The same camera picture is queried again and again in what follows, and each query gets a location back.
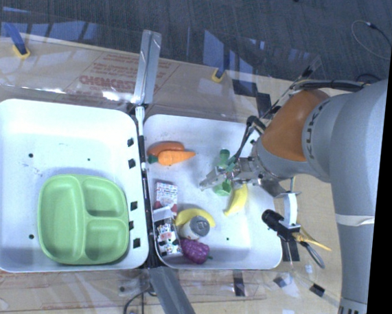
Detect red and white carton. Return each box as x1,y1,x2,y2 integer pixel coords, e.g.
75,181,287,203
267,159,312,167
152,180,181,214

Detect green divided plate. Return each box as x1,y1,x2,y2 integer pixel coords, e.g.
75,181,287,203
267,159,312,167
32,170,136,271

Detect yellow banana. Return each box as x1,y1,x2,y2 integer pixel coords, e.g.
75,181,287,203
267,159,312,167
174,205,218,232
224,181,250,219

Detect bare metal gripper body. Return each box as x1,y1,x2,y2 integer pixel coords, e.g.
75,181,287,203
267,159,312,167
225,155,287,199

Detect orange carrot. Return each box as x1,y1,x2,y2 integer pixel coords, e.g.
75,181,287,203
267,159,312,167
147,146,197,169

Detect purple grapes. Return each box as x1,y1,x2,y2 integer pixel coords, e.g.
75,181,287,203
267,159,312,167
178,238,216,267

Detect orange sausage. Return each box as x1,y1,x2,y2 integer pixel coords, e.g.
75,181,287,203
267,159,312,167
146,139,186,160

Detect black cylinder on white bracket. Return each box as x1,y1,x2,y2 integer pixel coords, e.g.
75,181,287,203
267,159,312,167
260,188,305,243

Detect small can silver lid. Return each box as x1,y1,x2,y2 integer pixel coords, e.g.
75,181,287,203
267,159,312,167
178,214,212,243

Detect light green toy vegetable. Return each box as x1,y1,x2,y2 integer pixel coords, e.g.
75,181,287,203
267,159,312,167
211,177,233,198

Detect white carton cow print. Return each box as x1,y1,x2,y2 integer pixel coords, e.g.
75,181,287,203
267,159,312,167
148,204,188,260

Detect white plastic tray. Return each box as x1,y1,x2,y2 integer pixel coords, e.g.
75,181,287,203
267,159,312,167
0,96,163,286
129,112,295,280

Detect brown cardboard board red print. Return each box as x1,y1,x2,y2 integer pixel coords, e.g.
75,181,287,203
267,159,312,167
0,34,364,314

